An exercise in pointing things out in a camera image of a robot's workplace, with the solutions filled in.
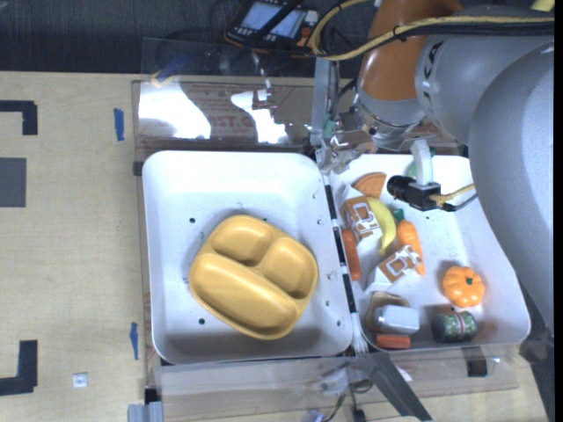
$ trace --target wooden surface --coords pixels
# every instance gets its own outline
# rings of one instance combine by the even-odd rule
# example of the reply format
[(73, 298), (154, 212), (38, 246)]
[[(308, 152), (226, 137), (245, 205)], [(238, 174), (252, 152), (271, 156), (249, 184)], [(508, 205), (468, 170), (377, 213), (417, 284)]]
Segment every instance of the wooden surface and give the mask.
[[(0, 157), (27, 158), (25, 208), (0, 207), (0, 377), (17, 373), (18, 342), (39, 343), (38, 386), (0, 397), (0, 420), (127, 420), (146, 382), (131, 84), (139, 76), (0, 73), (0, 99), (33, 100), (39, 135), (0, 113)], [(124, 112), (118, 141), (113, 110)], [(138, 324), (140, 359), (129, 339)], [(529, 365), (517, 388), (422, 398), (434, 420), (547, 420)], [(72, 375), (88, 374), (86, 388)], [(365, 405), (369, 420), (397, 413)], [(230, 418), (303, 420), (304, 413)], [(351, 420), (343, 408), (334, 421)]]

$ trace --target orange pumpkin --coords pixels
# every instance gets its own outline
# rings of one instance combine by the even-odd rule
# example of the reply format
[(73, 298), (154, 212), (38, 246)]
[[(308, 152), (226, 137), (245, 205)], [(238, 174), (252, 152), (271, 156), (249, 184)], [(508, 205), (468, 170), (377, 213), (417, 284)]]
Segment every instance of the orange pumpkin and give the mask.
[(483, 300), (485, 285), (481, 277), (466, 266), (452, 266), (443, 276), (446, 297), (459, 308), (477, 306)]

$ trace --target yellow divided plate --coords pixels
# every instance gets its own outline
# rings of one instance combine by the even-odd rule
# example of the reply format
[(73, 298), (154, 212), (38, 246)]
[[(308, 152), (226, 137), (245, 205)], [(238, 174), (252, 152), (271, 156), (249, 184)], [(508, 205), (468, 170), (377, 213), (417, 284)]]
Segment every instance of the yellow divided plate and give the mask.
[(317, 262), (293, 237), (249, 215), (221, 222), (188, 275), (195, 300), (258, 339), (288, 334), (317, 285)]

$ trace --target green can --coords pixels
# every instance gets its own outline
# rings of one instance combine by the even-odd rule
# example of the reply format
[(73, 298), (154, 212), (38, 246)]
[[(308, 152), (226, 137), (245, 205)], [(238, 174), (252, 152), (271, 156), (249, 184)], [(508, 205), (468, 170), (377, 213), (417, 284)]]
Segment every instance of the green can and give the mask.
[(436, 342), (471, 341), (476, 333), (477, 321), (469, 311), (432, 317), (432, 336)]

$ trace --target banana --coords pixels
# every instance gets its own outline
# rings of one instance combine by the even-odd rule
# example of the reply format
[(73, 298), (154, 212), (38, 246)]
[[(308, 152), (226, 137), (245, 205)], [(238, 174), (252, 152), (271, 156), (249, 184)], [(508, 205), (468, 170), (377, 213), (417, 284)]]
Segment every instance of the banana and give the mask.
[(373, 197), (367, 197), (369, 208), (377, 219), (377, 223), (381, 227), (383, 234), (381, 235), (379, 248), (379, 254), (385, 257), (385, 251), (392, 242), (395, 240), (397, 235), (397, 226), (395, 225), (395, 219), (393, 219), (393, 214), (384, 203), (379, 199), (374, 199)]

